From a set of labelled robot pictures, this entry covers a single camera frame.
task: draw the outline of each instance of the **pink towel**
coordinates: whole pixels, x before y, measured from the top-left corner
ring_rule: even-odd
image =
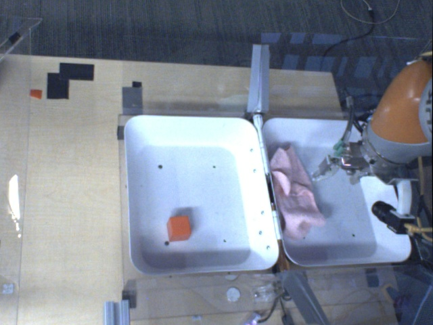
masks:
[[[271,159],[271,172],[278,209],[286,236],[300,240],[311,226],[324,226],[325,217],[317,208],[310,178],[293,147],[278,148]]]

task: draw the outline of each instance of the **metal bracket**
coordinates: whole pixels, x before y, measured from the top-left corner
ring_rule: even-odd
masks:
[[[269,111],[269,46],[253,45],[251,59],[250,92],[246,112]]]
[[[104,325],[130,325],[129,301],[105,302]]]

